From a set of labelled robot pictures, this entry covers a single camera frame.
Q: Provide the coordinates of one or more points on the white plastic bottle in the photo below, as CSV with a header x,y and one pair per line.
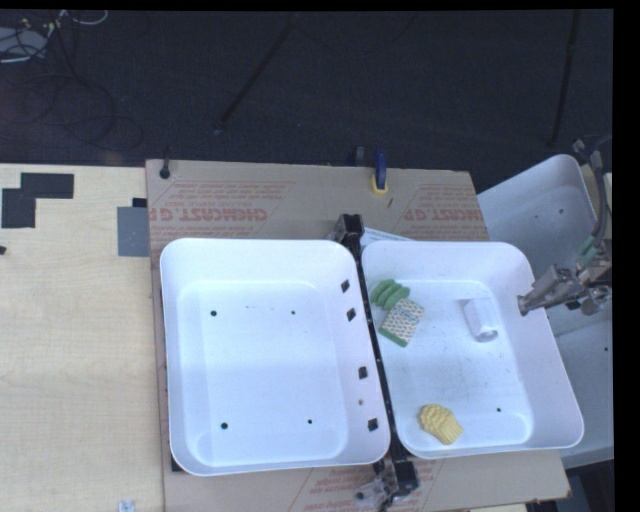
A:
x,y
478,316

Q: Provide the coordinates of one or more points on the brown cardboard board red print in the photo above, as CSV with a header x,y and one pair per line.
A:
x,y
250,215

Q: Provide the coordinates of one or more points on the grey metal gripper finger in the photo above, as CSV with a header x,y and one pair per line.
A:
x,y
552,280
545,300

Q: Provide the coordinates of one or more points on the white and green packet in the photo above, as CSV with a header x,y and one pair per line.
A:
x,y
401,322

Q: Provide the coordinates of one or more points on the white paper slip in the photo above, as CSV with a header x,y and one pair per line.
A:
x,y
385,234

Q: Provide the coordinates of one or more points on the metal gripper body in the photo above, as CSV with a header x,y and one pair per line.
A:
x,y
595,292

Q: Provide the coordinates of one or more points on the thin black rod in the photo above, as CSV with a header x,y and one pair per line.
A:
x,y
378,360

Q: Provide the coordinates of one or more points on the yellow toy cupcake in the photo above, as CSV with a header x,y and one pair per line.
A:
x,y
440,424

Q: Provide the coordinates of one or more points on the white plastic tray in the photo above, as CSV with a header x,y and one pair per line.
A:
x,y
465,380
540,210
265,360

